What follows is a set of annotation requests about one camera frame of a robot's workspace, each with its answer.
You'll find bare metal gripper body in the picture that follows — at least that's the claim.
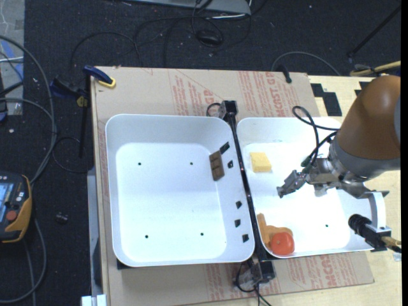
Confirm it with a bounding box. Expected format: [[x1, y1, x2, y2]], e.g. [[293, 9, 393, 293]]
[[303, 157, 349, 191]]

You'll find white plastic tray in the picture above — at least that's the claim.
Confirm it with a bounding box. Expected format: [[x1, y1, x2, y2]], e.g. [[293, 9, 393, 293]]
[[236, 116, 375, 259], [105, 113, 256, 268]]

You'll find yellow sponge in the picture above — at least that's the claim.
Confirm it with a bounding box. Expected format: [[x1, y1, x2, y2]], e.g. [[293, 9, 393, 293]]
[[249, 152, 273, 173]]

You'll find thin black rod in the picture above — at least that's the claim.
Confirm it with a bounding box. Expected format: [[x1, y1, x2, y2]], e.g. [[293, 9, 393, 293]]
[[228, 113, 268, 262]]

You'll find orange toy food piece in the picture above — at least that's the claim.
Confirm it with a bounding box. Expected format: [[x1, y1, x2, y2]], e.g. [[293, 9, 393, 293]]
[[256, 212, 294, 251]]

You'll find red tomato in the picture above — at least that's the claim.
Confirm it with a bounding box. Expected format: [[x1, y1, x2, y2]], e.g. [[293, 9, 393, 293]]
[[270, 231, 296, 256]]

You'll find brown chocolate bar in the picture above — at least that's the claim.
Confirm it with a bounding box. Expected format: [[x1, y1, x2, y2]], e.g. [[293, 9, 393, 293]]
[[208, 150, 226, 182]]

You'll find brown cardboard board red print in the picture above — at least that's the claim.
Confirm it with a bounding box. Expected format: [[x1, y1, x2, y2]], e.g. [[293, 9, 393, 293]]
[[91, 66, 375, 306]]

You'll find black cylinder on white bracket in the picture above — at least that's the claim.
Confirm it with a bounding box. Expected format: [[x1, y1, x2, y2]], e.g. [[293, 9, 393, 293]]
[[343, 182, 393, 252]]

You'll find black block with thin wires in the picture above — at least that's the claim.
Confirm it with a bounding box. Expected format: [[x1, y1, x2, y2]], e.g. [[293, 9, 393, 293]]
[[219, 99, 238, 119], [237, 259, 276, 289]]

